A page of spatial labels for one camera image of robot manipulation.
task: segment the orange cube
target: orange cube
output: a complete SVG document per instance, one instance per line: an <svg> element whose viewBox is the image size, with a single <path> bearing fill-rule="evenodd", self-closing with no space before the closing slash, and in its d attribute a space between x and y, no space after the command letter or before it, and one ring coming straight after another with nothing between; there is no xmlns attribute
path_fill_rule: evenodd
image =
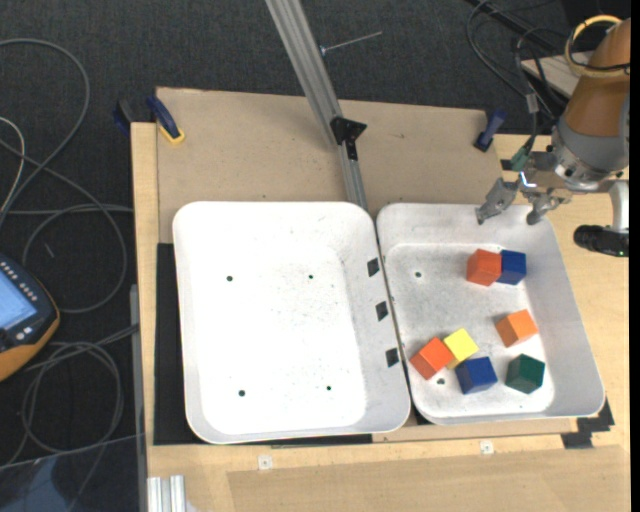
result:
<svg viewBox="0 0 640 512"><path fill-rule="evenodd" d="M505 316L496 323L496 329L506 347L522 343L538 334L538 327L526 309Z"/></svg>
<svg viewBox="0 0 640 512"><path fill-rule="evenodd" d="M502 256L478 249L467 260L467 281L490 286L502 275Z"/></svg>
<svg viewBox="0 0 640 512"><path fill-rule="evenodd" d="M425 379L430 379L453 359L453 353L442 340L431 338L410 361L420 375Z"/></svg>

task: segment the yellow and blue clamp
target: yellow and blue clamp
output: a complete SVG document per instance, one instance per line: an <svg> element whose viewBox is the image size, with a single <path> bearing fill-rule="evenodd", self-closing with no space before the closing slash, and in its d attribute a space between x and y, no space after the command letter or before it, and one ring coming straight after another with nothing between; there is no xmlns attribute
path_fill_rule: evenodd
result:
<svg viewBox="0 0 640 512"><path fill-rule="evenodd" d="M180 144L184 140L184 132L178 127L173 116L169 113L167 107L164 106L156 96L147 96L147 106L158 121L160 133L171 144Z"/></svg>

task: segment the wooden table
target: wooden table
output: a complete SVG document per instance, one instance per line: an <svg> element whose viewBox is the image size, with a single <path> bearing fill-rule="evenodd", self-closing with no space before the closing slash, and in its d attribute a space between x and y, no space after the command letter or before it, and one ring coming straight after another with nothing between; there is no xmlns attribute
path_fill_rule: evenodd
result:
<svg viewBox="0 0 640 512"><path fill-rule="evenodd" d="M283 171L282 166L289 166L284 171L295 176L293 171L299 170L296 167L299 162L287 160L288 157L283 157L280 149L274 149L277 137L274 138L273 131L290 130L289 122L298 123L298 131L289 133L293 138L298 136L304 139L313 133L315 122L311 112L306 110L308 107L304 98L259 98L258 95L203 91L160 92L174 116L178 113L178 123L184 121L186 124L183 128L189 129L186 130L185 145L172 152L154 124L135 123L132 126L140 343L149 476L184 475L187 498L199 511L417 511L425 510L427 506L434 510L479 511L512 510L516 506L519 510L531 511L630 510L628 260L590 253L578 248L572 241L573 230L578 225L606 224L610 221L608 196L576 197L570 204L548 215L561 246L615 419L615 425L609 431L593 433L594 448L564 448L560 433L578 430L576 420L571 418L456 427L409 423L393 434L375 436L372 444L355 446L272 448L154 445L156 246L159 241L170 241L167 222L176 204L167 197L184 192L176 189L178 185L175 183L171 185L172 189L163 190L163 180L171 179L166 176L172 175L172 165L180 165L180 172L201 173L202 169L211 165L205 158L208 151L211 158L216 159L216 169L223 174L213 178L205 176L208 184L205 187L202 182L197 183L200 186L191 183L191 192L180 196L181 200L188 201L199 195L219 199L225 194L234 200L297 199L301 192L294 182L288 182L289 185L284 188L271 188L266 193L260 186L229 183L231 177L238 176L238 173L224 172L225 169L237 167L239 161L244 162L244 168L251 168L255 162L264 162L269 155L274 155L279 162L279 172ZM193 99L190 95L200 93L200 99L205 104L211 101L216 104L219 124L211 123L215 126L204 128L196 126L202 122L201 119L207 119L207 113L201 111L198 116L198 108L194 104L187 105L188 108L181 106L181 97L186 98L188 104ZM464 173L452 170L459 169L461 163L473 166L480 162L476 166L488 173L480 181L484 179L486 183L492 183L495 176L501 173L499 159L509 158L526 138L499 136L487 154L473 150L477 153L474 154L466 139L482 128L482 123L486 122L483 121L484 114L406 105L341 103L345 115L348 116L349 112L358 113L361 118L365 117L362 121L367 122L369 119L366 119L366 114L369 113L368 117L376 121L369 128L376 143L367 145L365 132L363 143L359 146L364 159L365 189L372 208L386 202L381 192L385 187L392 188L392 194L388 197L394 201L438 202L440 197L440 202L479 202L488 189L482 188L483 184L470 184ZM274 105L284 108L290 117L278 115L277 119L273 118L271 109L275 108ZM249 157L237 154L237 151L228 147L237 138L234 130L242 132L244 129L242 123L238 127L238 118L231 115L234 110L240 117L258 116L264 123L270 123L269 130L259 126L259 123L255 127L257 131L251 140L252 147L245 152L251 153ZM462 122L465 116L467 120L471 119L469 126ZM448 123L437 122L443 119ZM402 131L399 131L401 121L404 122ZM384 130L376 130L376 126L384 126ZM220 144L211 144L204 151L202 143L196 144L196 141L211 139L203 139L203 133L199 130L214 130L217 137L223 140ZM389 147L398 147L390 145L392 138L404 143L405 151L388 155ZM538 141L540 147L544 147L545 143L545 140ZM343 200L339 164L333 153L315 145L312 138L307 138L303 144L306 162L313 161L320 171L325 169L328 173L323 178L327 188L314 192L313 188L307 187L303 198L318 200L318 197L327 196ZM386 157L376 153L383 149ZM178 151L183 152L181 158L171 162ZM434 155L431 165L426 165L426 170L424 162L420 160L420 151ZM193 169L185 171L184 158L191 158L189 152L191 156L196 155L192 160L196 163ZM383 158L387 160L378 163L381 168L366 170L365 161L371 162L371 168ZM384 172L389 162L395 166L394 170L403 169L403 172L397 172L397 179L391 185L380 185L372 180L372 175ZM416 188L416 180L420 182L427 179L425 173L429 182L439 181L433 185L441 194L439 197L429 197L431 189ZM513 179L509 173L504 173L504 176ZM179 180L183 187L189 183L187 178L188 174ZM273 179L263 176L261 180L263 188L272 186L270 183ZM218 188L212 192L208 186ZM399 195L402 190L405 190L404 199ZM486 440L490 440L491 444L482 444ZM494 453L483 455L481 449L493 450ZM270 457L273 469L258 469L258 459L264 455Z"/></svg>

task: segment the white cable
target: white cable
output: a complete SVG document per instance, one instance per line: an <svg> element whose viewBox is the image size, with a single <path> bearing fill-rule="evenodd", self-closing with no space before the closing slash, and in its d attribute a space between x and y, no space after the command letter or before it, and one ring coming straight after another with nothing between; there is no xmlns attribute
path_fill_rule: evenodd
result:
<svg viewBox="0 0 640 512"><path fill-rule="evenodd" d="M5 124L8 124L16 132L16 134L18 135L18 138L20 139L20 152L24 155L25 151L26 151L26 143L24 141L24 135L22 135L22 132L20 131L20 128L18 128L15 125L15 123L10 121L6 117L0 116L0 121L2 121ZM20 167L18 167L18 172L16 174L16 179L14 180L13 185L11 186L11 189L9 190L9 193L7 194L7 198L4 200L4 203L2 203L2 206L0 206L0 212L2 212L6 208L7 204L11 200L11 196L16 191L16 188L18 187L18 183L20 183L20 178L22 178L22 171L23 170L24 170L24 158L21 158L20 159Z"/></svg>

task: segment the yellow cube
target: yellow cube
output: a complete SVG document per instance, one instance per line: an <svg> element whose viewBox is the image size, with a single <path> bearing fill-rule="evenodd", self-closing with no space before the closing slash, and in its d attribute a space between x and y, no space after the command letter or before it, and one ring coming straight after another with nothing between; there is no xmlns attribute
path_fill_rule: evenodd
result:
<svg viewBox="0 0 640 512"><path fill-rule="evenodd" d="M458 329L453 334L447 336L444 340L444 344L453 353L453 361L451 361L447 368L452 369L458 366L462 361L475 354L479 348L473 338L469 336L466 329Z"/></svg>

